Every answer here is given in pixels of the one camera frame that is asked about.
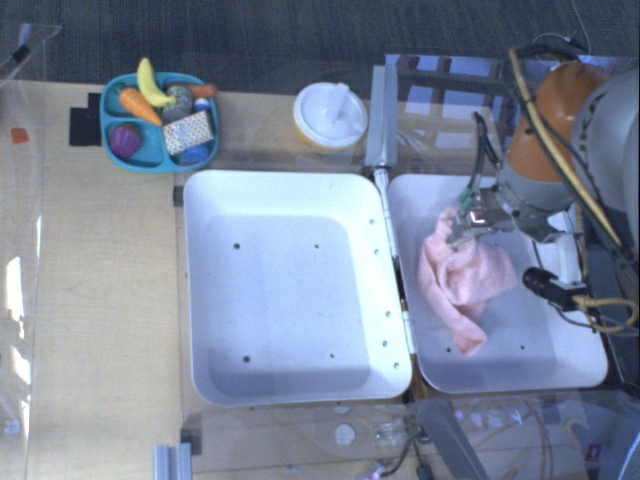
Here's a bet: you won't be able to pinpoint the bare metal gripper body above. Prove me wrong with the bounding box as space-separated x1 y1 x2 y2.
465 190 540 239

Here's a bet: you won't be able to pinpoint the pink cloth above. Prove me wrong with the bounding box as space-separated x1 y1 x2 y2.
417 205 518 358

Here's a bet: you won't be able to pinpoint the white plastic tray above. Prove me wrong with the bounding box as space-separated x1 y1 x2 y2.
182 169 414 409
387 173 610 396

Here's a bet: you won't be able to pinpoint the yellow tub with white lid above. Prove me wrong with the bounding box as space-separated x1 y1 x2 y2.
292 81 370 156

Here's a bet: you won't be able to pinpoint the clear plastic bottle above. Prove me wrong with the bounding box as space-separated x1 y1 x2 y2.
333 416 417 451

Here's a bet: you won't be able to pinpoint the pale wood board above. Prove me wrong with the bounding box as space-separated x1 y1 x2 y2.
173 90 614 475

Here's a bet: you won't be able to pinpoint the small blue cup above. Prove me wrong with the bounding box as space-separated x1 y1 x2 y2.
178 143 211 166

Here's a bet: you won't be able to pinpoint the patterned white carton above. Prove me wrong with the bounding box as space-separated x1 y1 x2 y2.
162 110 216 157

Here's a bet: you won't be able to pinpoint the small grey can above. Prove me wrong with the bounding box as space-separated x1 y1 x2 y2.
160 85 195 124

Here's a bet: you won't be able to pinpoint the blue divided plate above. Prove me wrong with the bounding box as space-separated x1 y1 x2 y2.
99 71 221 175

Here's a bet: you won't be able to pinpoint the yellow banana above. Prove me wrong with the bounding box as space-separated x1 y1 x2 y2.
136 57 177 109

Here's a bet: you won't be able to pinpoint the orange carrot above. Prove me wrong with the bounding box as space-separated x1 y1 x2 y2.
117 86 164 128

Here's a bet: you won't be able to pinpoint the purple grapes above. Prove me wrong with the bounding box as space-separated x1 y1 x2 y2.
108 122 144 161

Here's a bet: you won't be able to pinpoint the black cylinder on white bracket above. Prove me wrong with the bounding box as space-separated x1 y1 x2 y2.
522 232 590 313

